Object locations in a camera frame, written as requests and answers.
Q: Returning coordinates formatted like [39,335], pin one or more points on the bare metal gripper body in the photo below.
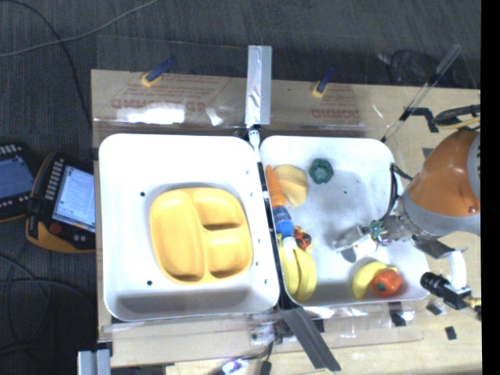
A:
[398,228]

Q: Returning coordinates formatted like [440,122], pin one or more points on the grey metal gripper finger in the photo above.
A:
[361,249]
[348,238]

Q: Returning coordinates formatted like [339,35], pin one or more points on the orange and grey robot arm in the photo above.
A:
[441,182]

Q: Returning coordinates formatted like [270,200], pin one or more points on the small yellow banana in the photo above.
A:
[363,277]

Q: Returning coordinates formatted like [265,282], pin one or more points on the white plastic tray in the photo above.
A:
[351,205]
[129,225]

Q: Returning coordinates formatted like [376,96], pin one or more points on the orange pepper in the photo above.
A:
[386,283]

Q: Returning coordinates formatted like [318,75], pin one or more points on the red and yellow toy food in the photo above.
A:
[303,238]

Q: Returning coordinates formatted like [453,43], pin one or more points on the large yellow banana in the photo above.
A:
[302,276]

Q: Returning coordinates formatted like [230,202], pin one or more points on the blue and white bottle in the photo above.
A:
[283,221]

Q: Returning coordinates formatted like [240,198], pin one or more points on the green broccoli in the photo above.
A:
[321,171]

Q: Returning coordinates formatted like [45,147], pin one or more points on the pale yellow bread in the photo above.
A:
[295,186]

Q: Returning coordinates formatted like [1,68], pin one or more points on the orange carrot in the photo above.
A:
[275,188]

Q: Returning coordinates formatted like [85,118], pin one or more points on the brown cardboard board, red print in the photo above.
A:
[297,104]

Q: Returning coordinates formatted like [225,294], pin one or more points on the yellow divided plate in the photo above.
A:
[183,233]

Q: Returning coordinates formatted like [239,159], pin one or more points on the black cylinder on white bracket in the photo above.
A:
[453,283]

